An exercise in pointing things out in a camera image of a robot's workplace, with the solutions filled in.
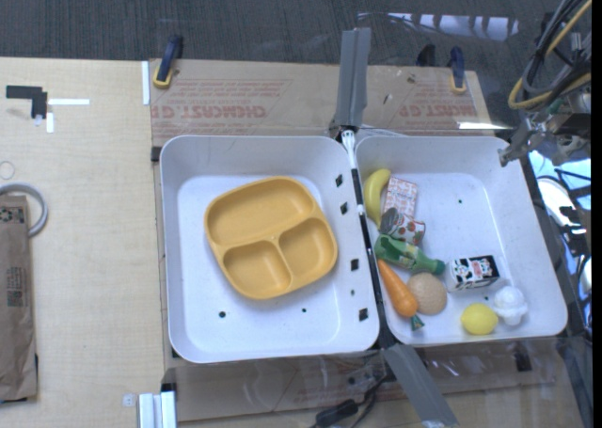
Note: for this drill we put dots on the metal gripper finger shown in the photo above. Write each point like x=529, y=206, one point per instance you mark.
x=516, y=145

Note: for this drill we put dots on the cow print milk carton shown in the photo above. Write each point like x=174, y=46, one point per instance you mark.
x=470, y=273

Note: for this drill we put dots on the yellow banana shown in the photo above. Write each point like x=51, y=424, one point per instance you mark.
x=374, y=191

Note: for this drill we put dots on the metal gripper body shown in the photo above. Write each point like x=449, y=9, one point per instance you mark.
x=571, y=124

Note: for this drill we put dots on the orange carrot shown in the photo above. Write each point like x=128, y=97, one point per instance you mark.
x=400, y=295

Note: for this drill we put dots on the white lumpy toy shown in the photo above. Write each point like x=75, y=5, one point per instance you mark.
x=510, y=305

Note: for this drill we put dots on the green bottle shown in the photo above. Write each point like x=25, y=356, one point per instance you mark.
x=400, y=252

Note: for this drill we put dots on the yellow lemon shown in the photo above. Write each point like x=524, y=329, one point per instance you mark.
x=479, y=319

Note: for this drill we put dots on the white plastic tray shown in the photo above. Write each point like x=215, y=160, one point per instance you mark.
x=489, y=210
x=263, y=327

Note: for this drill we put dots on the orange and white packet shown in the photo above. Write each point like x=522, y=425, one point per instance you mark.
x=402, y=194

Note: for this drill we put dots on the tan bread roll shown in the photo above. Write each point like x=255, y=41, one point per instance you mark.
x=427, y=293

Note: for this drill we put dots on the brown cardboard board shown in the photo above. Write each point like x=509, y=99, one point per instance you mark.
x=282, y=111

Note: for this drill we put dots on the yellow divided plate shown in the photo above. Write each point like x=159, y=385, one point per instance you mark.
x=263, y=214

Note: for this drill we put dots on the small can with tomato print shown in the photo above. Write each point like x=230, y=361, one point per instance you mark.
x=408, y=229

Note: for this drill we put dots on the brown paper bag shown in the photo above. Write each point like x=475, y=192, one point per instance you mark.
x=16, y=304

